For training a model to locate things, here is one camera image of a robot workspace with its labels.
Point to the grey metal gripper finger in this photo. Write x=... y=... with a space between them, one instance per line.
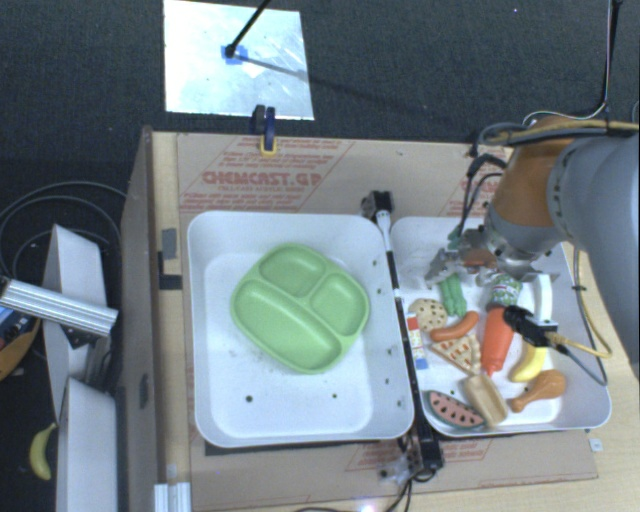
x=439 y=267
x=472 y=275

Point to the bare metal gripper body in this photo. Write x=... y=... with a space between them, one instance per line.
x=515 y=262

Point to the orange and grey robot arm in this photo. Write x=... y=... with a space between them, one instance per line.
x=590 y=190

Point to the green asparagus bunch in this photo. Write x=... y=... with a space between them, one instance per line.
x=454 y=295

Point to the small can with green label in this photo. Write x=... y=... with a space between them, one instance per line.
x=504 y=292

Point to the tan chocolate chip biscuit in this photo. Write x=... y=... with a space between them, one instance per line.
x=427 y=314

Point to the orange sausage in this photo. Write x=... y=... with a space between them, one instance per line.
x=455 y=327

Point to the thin black and white rod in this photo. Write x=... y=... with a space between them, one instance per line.
x=401 y=320

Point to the orange squeeze bottle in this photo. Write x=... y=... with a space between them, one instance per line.
x=496 y=340

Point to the white packet red blue print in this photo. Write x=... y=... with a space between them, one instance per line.
x=416 y=342

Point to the pizza slice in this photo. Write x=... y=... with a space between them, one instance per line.
x=457 y=352

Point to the yellow banana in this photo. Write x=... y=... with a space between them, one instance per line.
x=39 y=452
x=531 y=365

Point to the brown chicken drumstick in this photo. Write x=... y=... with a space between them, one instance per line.
x=547 y=386

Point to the red watermelon slice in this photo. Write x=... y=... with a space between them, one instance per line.
x=452 y=412

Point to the green divided plate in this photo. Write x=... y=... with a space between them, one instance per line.
x=295 y=315

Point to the white plastic tray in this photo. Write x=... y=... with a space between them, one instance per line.
x=280 y=410
x=575 y=405

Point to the brown cardboard board red print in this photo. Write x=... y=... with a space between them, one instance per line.
x=280 y=175

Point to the black cylinder on white bracket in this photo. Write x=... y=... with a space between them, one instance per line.
x=530 y=325

